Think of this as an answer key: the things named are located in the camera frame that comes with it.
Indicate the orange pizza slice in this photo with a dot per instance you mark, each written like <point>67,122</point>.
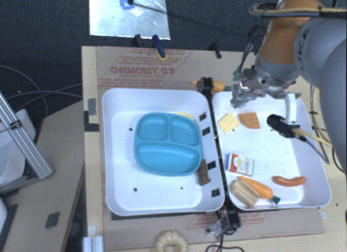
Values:
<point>249,120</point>

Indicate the brown cardboard board, red print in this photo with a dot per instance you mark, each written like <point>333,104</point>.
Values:
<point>141,69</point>

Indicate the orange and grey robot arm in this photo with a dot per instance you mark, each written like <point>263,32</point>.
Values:
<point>320,55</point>

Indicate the thin black rod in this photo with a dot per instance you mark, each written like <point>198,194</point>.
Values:
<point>217,137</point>

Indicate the white plastic tray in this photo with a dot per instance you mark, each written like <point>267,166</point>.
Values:
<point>162,191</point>
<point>271,148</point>

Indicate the pale yellow flat toy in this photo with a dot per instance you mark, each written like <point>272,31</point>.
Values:
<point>185,115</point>

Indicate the beige doughnut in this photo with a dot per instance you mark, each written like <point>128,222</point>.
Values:
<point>162,241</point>

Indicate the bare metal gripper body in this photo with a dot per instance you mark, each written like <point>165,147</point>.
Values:
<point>257,83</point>

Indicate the small white printed carton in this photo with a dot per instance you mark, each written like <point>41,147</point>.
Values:
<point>240,164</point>

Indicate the beige hot dog bun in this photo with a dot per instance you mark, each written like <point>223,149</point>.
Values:
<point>244,192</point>

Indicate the blue divided plate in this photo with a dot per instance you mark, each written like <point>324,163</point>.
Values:
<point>165,150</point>

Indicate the orange sausage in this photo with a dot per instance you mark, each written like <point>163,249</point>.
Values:
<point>288,181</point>

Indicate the black cylinder on white bracket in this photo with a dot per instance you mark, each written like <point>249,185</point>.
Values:
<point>282,126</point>

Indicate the brown chocolate biscuit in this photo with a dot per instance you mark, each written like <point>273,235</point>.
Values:
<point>203,173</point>

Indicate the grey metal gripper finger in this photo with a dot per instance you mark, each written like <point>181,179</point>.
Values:
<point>246,98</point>
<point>235,97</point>

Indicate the yellow cheese slice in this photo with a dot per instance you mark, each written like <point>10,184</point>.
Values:
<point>228,123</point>

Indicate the orange toy carrot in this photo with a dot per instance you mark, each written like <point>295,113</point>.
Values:
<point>218,86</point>
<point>259,187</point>

